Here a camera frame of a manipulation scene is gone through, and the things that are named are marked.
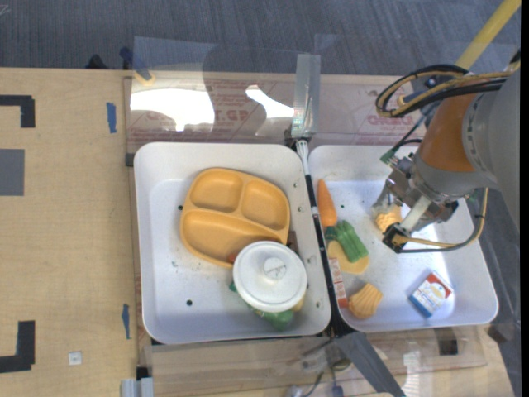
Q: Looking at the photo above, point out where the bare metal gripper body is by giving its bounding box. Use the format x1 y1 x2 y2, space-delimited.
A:
384 154 460 223

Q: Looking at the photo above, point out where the yellow toy corn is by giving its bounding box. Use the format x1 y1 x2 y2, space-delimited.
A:
374 204 404 234

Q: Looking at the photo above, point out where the green toy asparagus bundle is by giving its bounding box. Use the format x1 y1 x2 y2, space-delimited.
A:
323 219 370 264

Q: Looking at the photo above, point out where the orange toy carrot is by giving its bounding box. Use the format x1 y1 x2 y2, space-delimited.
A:
316 178 339 228

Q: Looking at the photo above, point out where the yellow toy cheese slice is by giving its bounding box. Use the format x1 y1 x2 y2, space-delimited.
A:
326 240 370 275

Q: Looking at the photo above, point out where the white plastic tray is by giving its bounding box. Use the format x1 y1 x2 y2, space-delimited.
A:
307 144 500 333
132 141 333 346

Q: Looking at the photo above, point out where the red and white packet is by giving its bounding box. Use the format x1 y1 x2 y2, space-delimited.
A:
327 257 350 309

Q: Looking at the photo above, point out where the yellow ridged toy pastry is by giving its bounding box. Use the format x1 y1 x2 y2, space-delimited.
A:
347 282 384 321

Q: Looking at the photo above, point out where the blue and white carton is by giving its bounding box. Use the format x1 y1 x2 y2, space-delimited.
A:
408 270 455 319

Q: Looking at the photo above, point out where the white round lidded container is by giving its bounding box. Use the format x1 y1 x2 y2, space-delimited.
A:
231 240 309 314

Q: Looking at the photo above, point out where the orange divided plate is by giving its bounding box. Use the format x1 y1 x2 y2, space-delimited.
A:
179 166 292 270

